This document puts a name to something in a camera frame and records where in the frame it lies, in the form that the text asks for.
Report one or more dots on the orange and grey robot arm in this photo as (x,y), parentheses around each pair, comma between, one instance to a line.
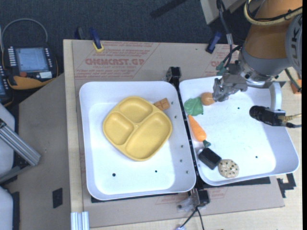
(266,39)

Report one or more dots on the orange carrot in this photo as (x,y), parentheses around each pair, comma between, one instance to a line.
(197,128)

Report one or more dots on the white plastic tray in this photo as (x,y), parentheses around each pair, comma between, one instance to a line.
(242,138)
(134,178)

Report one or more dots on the orange round fruit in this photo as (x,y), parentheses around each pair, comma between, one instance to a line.
(207,99)

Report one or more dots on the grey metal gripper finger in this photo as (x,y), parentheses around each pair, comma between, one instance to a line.
(228,93)
(217,90)

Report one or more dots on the beige chocolate chip cookie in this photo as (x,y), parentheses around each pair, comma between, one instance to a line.
(228,168)

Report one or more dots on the yellow divided plate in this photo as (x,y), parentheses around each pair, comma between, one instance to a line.
(138,128)

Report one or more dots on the green lettuce leaf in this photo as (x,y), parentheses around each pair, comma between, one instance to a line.
(193,106)

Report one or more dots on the brown biscuit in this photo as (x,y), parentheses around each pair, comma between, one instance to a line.
(163,104)

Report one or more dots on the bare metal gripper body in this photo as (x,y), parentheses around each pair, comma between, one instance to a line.
(234,78)

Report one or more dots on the brown cardboard board red print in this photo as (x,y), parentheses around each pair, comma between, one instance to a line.
(148,56)

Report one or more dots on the black box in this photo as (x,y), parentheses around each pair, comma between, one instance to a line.
(209,158)

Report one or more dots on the black cylinder on white bracket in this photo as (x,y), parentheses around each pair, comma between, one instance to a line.
(265,115)

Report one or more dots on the thin black rod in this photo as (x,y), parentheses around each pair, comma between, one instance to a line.
(187,126)

